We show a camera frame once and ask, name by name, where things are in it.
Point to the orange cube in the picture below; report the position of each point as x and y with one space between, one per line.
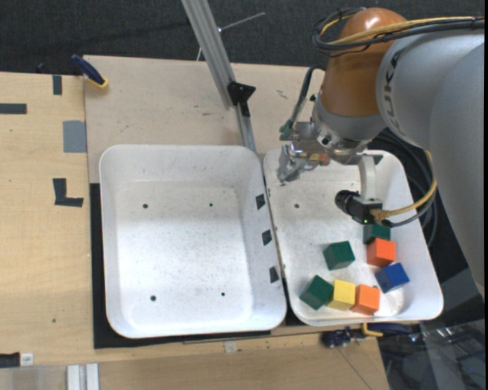
381 252
366 299

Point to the pale wood board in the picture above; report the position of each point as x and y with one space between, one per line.
162 108

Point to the yellow cube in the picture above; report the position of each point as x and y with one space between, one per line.
342 295

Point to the white plastic tray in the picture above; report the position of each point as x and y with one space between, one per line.
309 226
183 250

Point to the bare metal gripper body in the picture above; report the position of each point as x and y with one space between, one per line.
323 146

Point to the blue cube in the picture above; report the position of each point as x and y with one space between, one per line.
392 278

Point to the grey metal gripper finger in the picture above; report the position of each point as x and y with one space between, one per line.
301 167
284 165

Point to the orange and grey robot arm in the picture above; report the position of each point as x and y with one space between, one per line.
431 96

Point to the green cube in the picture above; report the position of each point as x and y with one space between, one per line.
338 255
316 293
375 233

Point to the black cylinder on white bracket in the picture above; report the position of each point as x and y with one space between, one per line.
360 207

